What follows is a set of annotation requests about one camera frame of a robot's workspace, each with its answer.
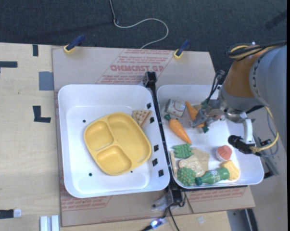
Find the white tray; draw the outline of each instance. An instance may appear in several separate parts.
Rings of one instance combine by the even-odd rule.
[[[200,104],[210,94],[211,85],[164,85],[157,90],[157,99],[160,107],[161,119],[165,135],[165,141],[168,151],[174,145],[185,144],[168,126],[168,121],[164,119],[167,114],[164,109],[169,99],[185,103],[188,101],[192,105]],[[213,99],[217,98],[217,91],[212,96]],[[208,152],[210,155],[208,169],[216,169],[220,167],[220,161],[217,160],[215,152],[219,146],[228,145],[232,149],[231,160],[240,170],[240,177],[237,180],[223,180],[215,184],[203,184],[197,186],[186,186],[178,181],[178,185],[186,189],[201,189],[212,187],[229,187],[229,186],[242,186],[258,184],[263,180],[264,170],[259,157],[253,154],[243,154],[238,149],[232,147],[228,143],[230,135],[237,135],[243,137],[244,130],[242,124],[236,124],[229,120],[213,122],[209,131],[204,133],[201,128],[192,128],[190,126],[189,113],[186,110],[182,117],[171,115],[172,118],[178,118],[182,126],[185,128],[188,136],[192,141],[191,147],[197,147],[202,151]]]
[[[63,178],[74,197],[97,197],[159,191],[167,187],[167,166],[152,95],[139,85],[67,85],[58,93]],[[154,122],[142,128],[151,143],[151,157],[119,176],[102,172],[88,152],[83,133],[94,120],[114,112],[152,111]]]

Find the yellow plate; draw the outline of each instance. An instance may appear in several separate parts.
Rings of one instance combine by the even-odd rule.
[[[116,112],[90,123],[84,141],[97,165],[109,175],[126,173],[148,160],[151,145],[136,121]]]

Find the tin can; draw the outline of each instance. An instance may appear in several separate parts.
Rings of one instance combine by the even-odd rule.
[[[166,103],[164,111],[167,112],[168,114],[182,117],[185,111],[185,105],[175,100],[169,99]]]

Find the dark backdrop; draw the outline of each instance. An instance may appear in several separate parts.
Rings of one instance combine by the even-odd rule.
[[[146,18],[164,21],[169,35],[146,49],[209,51],[215,70],[228,71],[225,49],[235,43],[287,39],[287,0],[113,0],[116,19],[129,26]],[[0,0],[0,42],[140,48],[162,38],[165,26],[148,21],[131,29],[113,24],[109,0]]]

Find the white cable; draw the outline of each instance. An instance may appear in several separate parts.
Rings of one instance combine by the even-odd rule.
[[[148,18],[148,19],[144,19],[144,20],[142,20],[142,21],[140,21],[140,22],[137,22],[136,24],[131,25],[131,26],[119,26],[119,25],[116,23],[115,12],[114,12],[114,9],[113,9],[113,3],[112,3],[112,0],[109,0],[109,2],[110,2],[111,10],[112,10],[112,13],[113,13],[113,23],[114,23],[114,25],[115,25],[116,27],[118,27],[118,28],[131,28],[131,27],[137,26],[138,24],[143,23],[143,22],[145,22],[145,21],[149,21],[149,20],[153,20],[153,21],[161,22],[161,23],[166,27],[166,34],[165,34],[165,36],[164,36],[163,38],[160,38],[160,39],[158,39],[158,40],[155,40],[155,41],[152,41],[152,42],[150,42],[150,43],[147,43],[147,44],[143,45],[143,46],[141,47],[141,49],[143,49],[144,47],[146,47],[146,46],[148,46],[148,45],[150,45],[150,44],[153,44],[153,43],[159,42],[159,41],[165,39],[165,38],[168,36],[168,31],[169,31],[169,30],[168,30],[168,26],[166,25],[165,22],[163,22],[163,21],[161,21],[161,20],[159,20],[159,19],[156,19],[156,18]]]

